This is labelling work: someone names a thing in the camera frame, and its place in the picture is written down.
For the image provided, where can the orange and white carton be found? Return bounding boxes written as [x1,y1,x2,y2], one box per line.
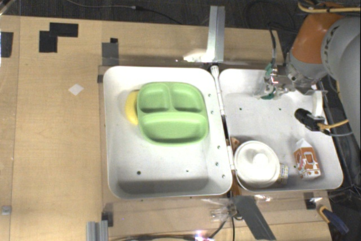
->
[293,138,323,179]

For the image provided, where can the small can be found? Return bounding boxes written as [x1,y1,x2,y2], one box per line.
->
[278,163,290,186]

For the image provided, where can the white plastic tray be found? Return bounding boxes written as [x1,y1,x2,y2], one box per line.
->
[218,68,345,194]
[102,65,234,200]

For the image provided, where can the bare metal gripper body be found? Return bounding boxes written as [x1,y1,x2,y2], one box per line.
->
[263,64,298,95]

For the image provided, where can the black cylinder on white bracket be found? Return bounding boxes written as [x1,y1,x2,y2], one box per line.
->
[294,89,327,133]

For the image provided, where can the yellow banana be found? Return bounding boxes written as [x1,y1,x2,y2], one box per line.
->
[124,90,140,126]

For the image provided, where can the white bowl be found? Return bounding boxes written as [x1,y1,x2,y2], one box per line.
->
[234,140,281,190]

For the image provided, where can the green divided plate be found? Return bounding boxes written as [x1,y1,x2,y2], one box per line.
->
[136,81,210,147]

